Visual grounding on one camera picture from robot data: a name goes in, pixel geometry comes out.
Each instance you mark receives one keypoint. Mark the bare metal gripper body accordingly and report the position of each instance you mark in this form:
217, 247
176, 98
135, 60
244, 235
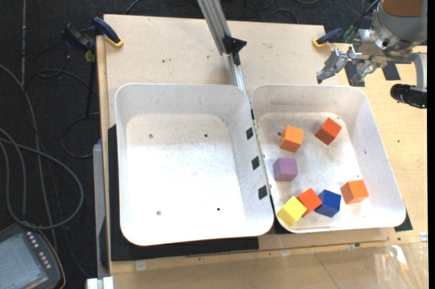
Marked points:
374, 49

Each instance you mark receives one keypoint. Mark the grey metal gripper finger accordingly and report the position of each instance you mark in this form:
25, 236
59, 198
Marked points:
363, 73
334, 62

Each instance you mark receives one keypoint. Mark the red cube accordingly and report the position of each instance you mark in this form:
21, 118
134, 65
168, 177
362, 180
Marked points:
328, 131
310, 200

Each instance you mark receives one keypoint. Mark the orange cube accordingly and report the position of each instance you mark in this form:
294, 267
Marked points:
355, 191
291, 138

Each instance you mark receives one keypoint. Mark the white plastic tray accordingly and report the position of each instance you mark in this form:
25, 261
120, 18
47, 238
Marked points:
326, 165
183, 172

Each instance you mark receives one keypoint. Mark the purple cube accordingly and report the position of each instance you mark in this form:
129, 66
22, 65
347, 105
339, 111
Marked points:
285, 169

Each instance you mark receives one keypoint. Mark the blue cube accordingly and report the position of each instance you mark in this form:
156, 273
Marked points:
329, 203

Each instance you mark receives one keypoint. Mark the yellow cube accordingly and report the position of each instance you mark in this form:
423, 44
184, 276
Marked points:
292, 211

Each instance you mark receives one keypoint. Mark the pale wood board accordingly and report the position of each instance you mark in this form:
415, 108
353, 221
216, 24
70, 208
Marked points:
170, 53

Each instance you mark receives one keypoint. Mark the black cylinder on white bracket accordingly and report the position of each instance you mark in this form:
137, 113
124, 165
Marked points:
408, 94

